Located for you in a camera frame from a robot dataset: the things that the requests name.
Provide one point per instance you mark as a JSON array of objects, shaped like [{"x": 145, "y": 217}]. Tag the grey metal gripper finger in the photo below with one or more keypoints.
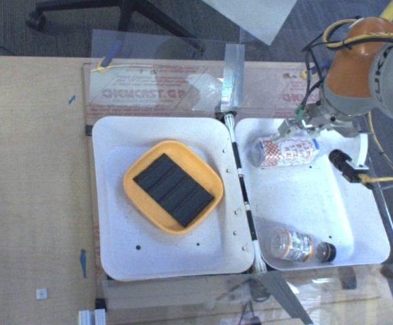
[
  {"x": 287, "y": 129},
  {"x": 311, "y": 132}
]

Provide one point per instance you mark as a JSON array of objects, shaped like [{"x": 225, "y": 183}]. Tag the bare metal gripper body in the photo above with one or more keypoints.
[{"x": 318, "y": 117}]

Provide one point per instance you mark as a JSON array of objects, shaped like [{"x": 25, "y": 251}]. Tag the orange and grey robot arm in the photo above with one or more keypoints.
[{"x": 351, "y": 69}]

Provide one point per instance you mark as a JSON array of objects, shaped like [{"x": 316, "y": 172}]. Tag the clear bottle red white label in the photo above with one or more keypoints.
[{"x": 284, "y": 154}]

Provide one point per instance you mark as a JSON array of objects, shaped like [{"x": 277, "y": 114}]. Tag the white plastic tray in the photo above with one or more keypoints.
[
  {"x": 121, "y": 249},
  {"x": 304, "y": 201}
]

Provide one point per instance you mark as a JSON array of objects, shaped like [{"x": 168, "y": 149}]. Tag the thin black and white rod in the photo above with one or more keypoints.
[{"x": 243, "y": 185}]

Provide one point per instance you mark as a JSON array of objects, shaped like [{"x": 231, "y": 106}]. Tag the clear bottle orange label black cap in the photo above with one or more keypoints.
[{"x": 294, "y": 245}]

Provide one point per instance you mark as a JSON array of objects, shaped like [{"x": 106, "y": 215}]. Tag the black ribbed rectangular pad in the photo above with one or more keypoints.
[{"x": 174, "y": 190}]

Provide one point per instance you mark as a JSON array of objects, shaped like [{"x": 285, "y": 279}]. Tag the brown cardboard board red print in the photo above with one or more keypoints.
[{"x": 142, "y": 90}]

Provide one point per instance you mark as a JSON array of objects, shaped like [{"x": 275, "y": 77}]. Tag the orange plate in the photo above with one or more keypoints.
[{"x": 142, "y": 195}]

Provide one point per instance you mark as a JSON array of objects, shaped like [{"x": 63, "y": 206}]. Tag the black office chair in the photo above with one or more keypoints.
[{"x": 132, "y": 2}]

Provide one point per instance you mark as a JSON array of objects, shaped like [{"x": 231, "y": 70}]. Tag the black cylinder on white bracket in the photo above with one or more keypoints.
[{"x": 346, "y": 166}]

